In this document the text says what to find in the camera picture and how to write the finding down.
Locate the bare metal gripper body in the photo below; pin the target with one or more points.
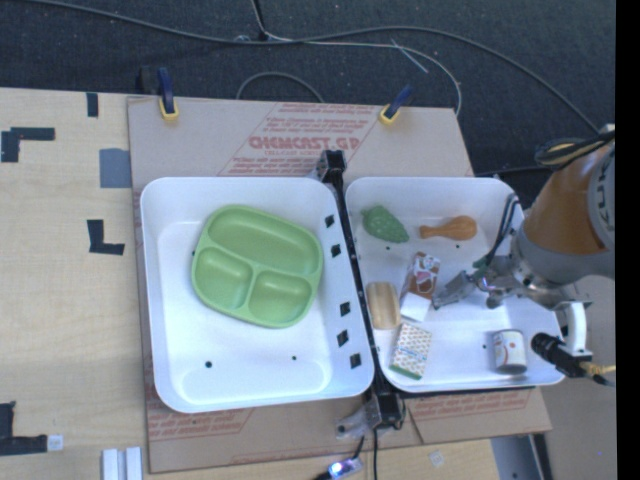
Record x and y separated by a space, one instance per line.
520 285

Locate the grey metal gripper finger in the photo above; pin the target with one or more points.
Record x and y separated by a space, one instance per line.
447 298
462 279

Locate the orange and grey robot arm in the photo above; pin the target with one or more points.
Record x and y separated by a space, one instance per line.
560 218

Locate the brown and white carton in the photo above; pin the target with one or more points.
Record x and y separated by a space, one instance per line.
422 278

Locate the white plastic tray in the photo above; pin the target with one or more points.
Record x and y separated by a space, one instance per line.
250 368
460 348

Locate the orange chicken drumstick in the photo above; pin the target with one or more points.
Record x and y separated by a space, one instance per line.
452 228

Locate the orange patterned white packet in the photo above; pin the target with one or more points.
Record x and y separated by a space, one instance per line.
411 350

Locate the tan bread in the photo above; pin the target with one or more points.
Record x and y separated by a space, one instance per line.
383 305

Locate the white can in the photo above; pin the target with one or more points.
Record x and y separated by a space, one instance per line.
509 350

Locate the green grapes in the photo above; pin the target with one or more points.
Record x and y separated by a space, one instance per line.
385 225

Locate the thin black rod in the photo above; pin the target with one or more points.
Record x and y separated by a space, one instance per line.
352 263

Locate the green divided plate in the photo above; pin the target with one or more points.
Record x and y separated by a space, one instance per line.
255 265

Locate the brown cardboard board red print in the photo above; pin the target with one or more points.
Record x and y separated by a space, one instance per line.
200 138

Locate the black cylinder on white bracket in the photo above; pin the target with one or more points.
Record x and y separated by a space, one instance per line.
575 325

